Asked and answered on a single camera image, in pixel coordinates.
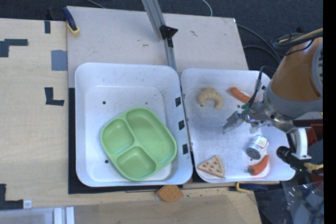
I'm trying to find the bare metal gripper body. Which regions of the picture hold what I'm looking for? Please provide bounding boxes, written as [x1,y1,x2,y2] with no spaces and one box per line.
[243,101,299,135]

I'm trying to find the white plastic tray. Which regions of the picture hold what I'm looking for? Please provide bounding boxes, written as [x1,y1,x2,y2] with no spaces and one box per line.
[75,62,194,188]
[180,68,297,184]

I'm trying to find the orange sausage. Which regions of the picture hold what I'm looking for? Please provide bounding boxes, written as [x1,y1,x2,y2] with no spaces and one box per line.
[229,87,259,104]

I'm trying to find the white small can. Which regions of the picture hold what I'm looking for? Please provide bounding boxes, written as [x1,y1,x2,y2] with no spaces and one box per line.
[246,134,270,161]

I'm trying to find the beige croissant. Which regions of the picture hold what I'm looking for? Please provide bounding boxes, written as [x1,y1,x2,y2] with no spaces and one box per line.
[197,88,224,110]

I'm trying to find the pizza slice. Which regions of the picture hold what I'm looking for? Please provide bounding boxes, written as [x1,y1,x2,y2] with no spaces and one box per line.
[197,154,227,179]

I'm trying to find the thin black and white rod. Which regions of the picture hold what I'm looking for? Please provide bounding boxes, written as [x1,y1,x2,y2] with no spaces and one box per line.
[180,78,194,166]

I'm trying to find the orange carrot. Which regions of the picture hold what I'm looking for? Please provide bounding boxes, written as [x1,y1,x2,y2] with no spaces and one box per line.
[247,154,270,176]

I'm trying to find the brown waffle biscuit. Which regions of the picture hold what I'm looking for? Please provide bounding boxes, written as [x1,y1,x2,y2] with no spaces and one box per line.
[156,185,184,203]

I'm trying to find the green divided plate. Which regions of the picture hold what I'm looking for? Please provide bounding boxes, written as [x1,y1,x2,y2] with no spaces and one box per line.
[99,106,179,182]

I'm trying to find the pale flat board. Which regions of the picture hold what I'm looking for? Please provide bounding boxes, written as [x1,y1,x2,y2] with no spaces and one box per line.
[67,6,280,190]

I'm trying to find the black cylinder on white bracket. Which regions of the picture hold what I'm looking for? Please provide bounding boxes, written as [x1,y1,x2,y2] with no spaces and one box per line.
[276,127,313,172]

